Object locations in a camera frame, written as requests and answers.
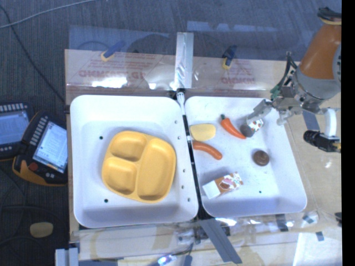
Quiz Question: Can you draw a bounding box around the brown cardboard board red print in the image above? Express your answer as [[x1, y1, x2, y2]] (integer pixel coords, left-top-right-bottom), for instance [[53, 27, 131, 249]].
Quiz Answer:
[[64, 48, 342, 260]]

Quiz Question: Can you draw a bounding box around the grey brown oval toy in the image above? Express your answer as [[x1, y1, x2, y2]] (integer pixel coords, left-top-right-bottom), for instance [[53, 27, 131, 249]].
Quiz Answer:
[[240, 124, 254, 138]]

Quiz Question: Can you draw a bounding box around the brown round biscuit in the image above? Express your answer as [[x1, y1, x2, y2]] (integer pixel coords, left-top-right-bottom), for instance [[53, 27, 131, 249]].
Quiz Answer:
[[252, 150, 270, 167]]

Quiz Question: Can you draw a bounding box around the white can with fruit print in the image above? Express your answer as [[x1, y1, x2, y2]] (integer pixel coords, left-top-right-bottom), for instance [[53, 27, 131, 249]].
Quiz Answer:
[[247, 117, 264, 134]]

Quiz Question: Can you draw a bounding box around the yellow divided plate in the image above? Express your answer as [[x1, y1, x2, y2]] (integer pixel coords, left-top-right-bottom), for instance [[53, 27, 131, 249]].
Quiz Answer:
[[101, 130, 178, 204]]

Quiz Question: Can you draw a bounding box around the orange toy carrot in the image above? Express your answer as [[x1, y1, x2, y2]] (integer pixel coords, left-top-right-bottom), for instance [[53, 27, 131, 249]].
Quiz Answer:
[[220, 114, 247, 140]]

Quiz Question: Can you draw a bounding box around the orange and white carton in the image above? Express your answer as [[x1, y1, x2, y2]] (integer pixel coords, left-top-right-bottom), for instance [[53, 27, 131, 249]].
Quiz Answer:
[[202, 171, 244, 200]]

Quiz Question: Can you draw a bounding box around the white plastic tray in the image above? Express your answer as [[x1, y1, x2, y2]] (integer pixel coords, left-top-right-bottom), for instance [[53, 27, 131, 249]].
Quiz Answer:
[[69, 94, 200, 229], [184, 95, 308, 219]]

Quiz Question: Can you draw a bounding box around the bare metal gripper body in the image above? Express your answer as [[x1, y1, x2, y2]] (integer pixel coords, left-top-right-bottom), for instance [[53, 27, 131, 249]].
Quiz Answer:
[[272, 86, 307, 116]]

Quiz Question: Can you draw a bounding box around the black cylinder on white bracket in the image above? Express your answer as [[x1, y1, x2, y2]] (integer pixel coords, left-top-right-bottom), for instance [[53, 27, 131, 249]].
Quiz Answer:
[[303, 107, 342, 153]]

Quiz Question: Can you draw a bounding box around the orange toy sausage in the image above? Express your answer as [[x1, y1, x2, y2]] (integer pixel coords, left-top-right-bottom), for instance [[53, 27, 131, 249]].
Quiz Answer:
[[192, 140, 223, 161]]

